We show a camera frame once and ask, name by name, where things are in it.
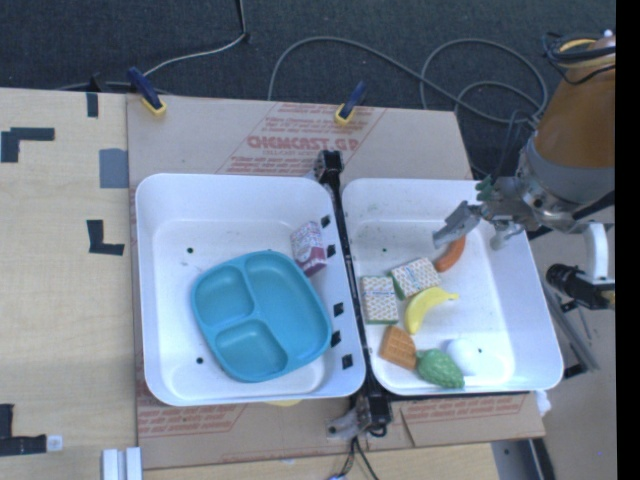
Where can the white plastic tray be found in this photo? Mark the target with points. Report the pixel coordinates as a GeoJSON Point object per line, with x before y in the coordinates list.
{"type": "Point", "coordinates": [510, 308]}
{"type": "Point", "coordinates": [170, 288]}

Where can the green bumpy toy vegetable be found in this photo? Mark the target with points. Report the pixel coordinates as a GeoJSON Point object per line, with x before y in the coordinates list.
{"type": "Point", "coordinates": [440, 369]}

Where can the orange sausage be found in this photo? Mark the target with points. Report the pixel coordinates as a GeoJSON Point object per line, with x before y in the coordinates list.
{"type": "Point", "coordinates": [450, 258]}

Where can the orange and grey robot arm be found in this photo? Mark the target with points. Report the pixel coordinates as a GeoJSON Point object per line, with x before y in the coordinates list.
{"type": "Point", "coordinates": [580, 118]}

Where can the blue divided plate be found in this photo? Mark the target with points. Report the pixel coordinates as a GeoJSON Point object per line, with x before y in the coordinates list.
{"type": "Point", "coordinates": [260, 313]}

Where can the green and white patterned carton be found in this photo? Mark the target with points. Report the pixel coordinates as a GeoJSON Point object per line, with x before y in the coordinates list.
{"type": "Point", "coordinates": [415, 277]}
{"type": "Point", "coordinates": [379, 300]}

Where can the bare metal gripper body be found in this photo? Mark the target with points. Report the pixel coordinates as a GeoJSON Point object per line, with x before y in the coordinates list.
{"type": "Point", "coordinates": [525, 208]}

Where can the white rounded toy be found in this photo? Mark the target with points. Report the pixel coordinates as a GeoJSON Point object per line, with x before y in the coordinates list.
{"type": "Point", "coordinates": [465, 355]}

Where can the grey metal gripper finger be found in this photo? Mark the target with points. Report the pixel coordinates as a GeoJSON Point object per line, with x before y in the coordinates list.
{"type": "Point", "coordinates": [502, 233]}
{"type": "Point", "coordinates": [457, 225]}

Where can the brown cardboard board red print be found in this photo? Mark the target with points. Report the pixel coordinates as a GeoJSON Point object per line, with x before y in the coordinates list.
{"type": "Point", "coordinates": [210, 133]}

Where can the orange waffle biscuit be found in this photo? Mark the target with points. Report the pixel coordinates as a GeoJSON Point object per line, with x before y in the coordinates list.
{"type": "Point", "coordinates": [397, 348]}

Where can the yellow banana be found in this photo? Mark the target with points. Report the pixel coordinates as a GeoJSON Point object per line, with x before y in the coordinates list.
{"type": "Point", "coordinates": [422, 308]}

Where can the black cylinder on white bracket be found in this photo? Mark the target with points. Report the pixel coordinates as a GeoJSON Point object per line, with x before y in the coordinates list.
{"type": "Point", "coordinates": [597, 253]}

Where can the thin black rod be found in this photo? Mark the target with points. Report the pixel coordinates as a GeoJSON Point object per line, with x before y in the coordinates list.
{"type": "Point", "coordinates": [346, 248]}

